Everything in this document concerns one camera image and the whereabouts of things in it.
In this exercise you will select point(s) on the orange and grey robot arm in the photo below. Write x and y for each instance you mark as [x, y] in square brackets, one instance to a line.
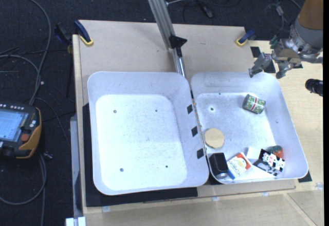
[312, 6]

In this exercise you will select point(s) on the black and white cow-print carton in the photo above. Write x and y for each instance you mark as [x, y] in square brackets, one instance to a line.
[273, 162]

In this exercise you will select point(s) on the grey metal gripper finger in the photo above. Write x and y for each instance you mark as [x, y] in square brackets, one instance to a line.
[283, 70]
[260, 63]

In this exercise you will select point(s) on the round tan biscuit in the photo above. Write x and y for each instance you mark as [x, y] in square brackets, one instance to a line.
[214, 138]

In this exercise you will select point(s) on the black can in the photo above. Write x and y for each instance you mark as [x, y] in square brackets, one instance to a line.
[218, 163]

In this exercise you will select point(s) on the green can with red stripe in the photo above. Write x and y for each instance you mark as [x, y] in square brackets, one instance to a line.
[254, 103]

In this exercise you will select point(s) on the white box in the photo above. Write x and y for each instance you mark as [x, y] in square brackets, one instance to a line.
[253, 152]

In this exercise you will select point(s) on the pale wood board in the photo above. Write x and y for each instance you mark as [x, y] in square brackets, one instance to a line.
[128, 47]

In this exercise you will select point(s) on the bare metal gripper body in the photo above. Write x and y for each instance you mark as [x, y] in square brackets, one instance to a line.
[289, 53]

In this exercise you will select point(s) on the red strawberry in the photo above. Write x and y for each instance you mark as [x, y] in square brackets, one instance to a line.
[277, 151]

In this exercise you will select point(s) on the white plastic tray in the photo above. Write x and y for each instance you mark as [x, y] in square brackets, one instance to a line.
[140, 142]
[241, 127]

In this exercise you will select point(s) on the orange and white carton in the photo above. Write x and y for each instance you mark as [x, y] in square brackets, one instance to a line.
[239, 165]

